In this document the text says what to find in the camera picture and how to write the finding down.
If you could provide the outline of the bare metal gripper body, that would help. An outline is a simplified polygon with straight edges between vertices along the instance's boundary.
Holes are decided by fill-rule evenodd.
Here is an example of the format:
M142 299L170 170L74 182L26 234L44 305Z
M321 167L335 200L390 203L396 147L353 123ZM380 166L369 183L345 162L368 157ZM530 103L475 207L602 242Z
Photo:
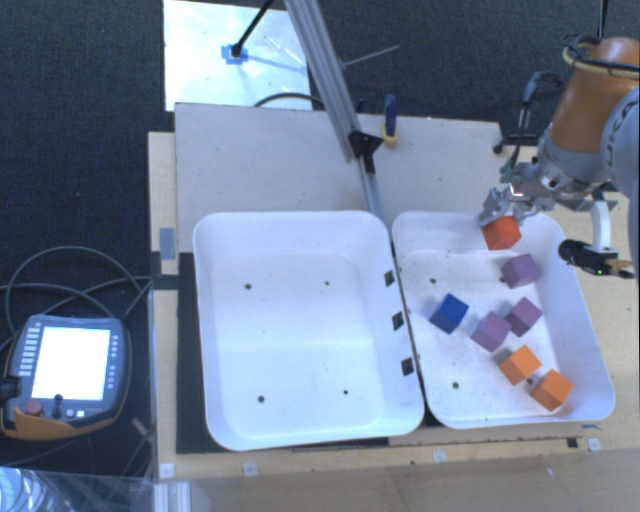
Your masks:
M508 184L512 186L513 201L517 196L539 198L540 212L551 211L557 205L572 211L586 211L593 204L589 196L593 186L573 180L555 164L518 163Z

